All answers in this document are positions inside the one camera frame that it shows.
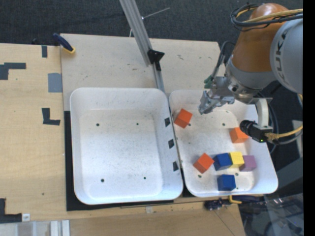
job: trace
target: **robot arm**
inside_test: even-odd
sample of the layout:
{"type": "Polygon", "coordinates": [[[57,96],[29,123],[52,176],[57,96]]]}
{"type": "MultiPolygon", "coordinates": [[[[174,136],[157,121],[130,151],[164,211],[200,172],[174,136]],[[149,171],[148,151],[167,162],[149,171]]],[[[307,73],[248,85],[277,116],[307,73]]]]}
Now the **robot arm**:
{"type": "MultiPolygon", "coordinates": [[[[275,80],[302,95],[303,10],[290,11],[275,3],[248,4],[233,11],[231,21],[243,28],[225,66],[225,75],[217,76],[217,72],[227,42],[221,48],[214,72],[205,80],[205,88],[209,90],[200,99],[200,114],[208,114],[226,103],[233,104],[235,99],[257,106],[262,99],[255,96],[275,80]],[[249,20],[238,22],[236,18],[249,10],[253,10],[249,20]]],[[[249,127],[255,132],[249,134],[255,140],[268,139],[264,134],[271,127],[248,121],[240,125],[244,131],[249,127]]]]}

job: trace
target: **blue clamp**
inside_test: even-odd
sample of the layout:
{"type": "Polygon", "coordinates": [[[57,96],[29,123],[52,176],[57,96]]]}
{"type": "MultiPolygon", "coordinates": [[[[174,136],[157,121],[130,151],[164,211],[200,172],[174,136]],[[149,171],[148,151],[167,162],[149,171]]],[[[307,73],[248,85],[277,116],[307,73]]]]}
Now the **blue clamp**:
{"type": "Polygon", "coordinates": [[[59,44],[61,44],[63,46],[63,49],[65,51],[67,51],[70,54],[73,54],[75,52],[75,48],[72,47],[68,41],[66,41],[63,37],[61,37],[59,34],[54,33],[53,34],[53,38],[56,42],[58,42],[59,44]]]}

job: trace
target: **orange cube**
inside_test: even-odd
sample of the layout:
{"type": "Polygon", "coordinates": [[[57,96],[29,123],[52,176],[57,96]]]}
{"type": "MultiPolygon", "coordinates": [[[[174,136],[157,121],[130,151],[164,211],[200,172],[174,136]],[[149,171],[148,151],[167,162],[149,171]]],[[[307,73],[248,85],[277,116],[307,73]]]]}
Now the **orange cube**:
{"type": "Polygon", "coordinates": [[[230,137],[232,143],[234,144],[243,143],[248,139],[248,135],[245,134],[239,127],[233,128],[230,131],[230,137]]]}
{"type": "Polygon", "coordinates": [[[210,168],[210,166],[214,163],[214,160],[208,156],[206,153],[203,153],[201,157],[193,164],[193,166],[200,171],[200,173],[204,173],[206,170],[210,168]]]}
{"type": "Polygon", "coordinates": [[[182,128],[186,128],[189,124],[190,119],[192,117],[192,113],[188,112],[185,109],[181,109],[176,119],[174,120],[174,124],[179,125],[182,128]]]}

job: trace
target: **purple cube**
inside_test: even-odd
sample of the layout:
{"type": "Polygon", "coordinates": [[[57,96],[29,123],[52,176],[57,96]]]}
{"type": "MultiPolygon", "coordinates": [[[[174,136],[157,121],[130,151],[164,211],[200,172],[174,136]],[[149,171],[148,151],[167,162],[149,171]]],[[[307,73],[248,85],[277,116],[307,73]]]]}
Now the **purple cube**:
{"type": "Polygon", "coordinates": [[[253,155],[243,155],[244,164],[240,167],[240,171],[248,172],[256,169],[256,160],[253,155]]]}

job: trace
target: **black tape marking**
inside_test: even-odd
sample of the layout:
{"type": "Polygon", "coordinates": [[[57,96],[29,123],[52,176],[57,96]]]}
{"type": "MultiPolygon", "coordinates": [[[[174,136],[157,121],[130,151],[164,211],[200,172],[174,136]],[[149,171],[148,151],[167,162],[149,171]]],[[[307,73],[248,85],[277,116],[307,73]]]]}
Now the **black tape marking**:
{"type": "Polygon", "coordinates": [[[165,127],[167,127],[170,123],[171,123],[171,120],[168,118],[164,119],[165,121],[165,127]]]}
{"type": "Polygon", "coordinates": [[[50,108],[42,108],[42,113],[43,113],[43,124],[47,124],[47,125],[60,125],[60,120],[51,120],[50,119],[50,108]]]}
{"type": "Polygon", "coordinates": [[[48,74],[48,92],[63,92],[62,76],[60,73],[48,74]]]}
{"type": "Polygon", "coordinates": [[[173,171],[177,171],[177,170],[179,170],[179,167],[177,165],[177,162],[175,161],[173,162],[173,171]]]}
{"type": "Polygon", "coordinates": [[[174,145],[175,145],[174,139],[168,141],[168,146],[169,146],[169,148],[173,148],[174,145]]]}
{"type": "Polygon", "coordinates": [[[0,199],[0,224],[21,222],[22,214],[5,214],[5,199],[0,199]]]}
{"type": "Polygon", "coordinates": [[[7,69],[26,69],[26,63],[4,63],[7,69]]]}
{"type": "Polygon", "coordinates": [[[48,57],[47,46],[45,46],[45,45],[41,46],[41,56],[42,56],[42,58],[47,58],[48,57]]]}
{"type": "Polygon", "coordinates": [[[9,69],[4,65],[0,65],[0,80],[8,80],[9,69]]]}

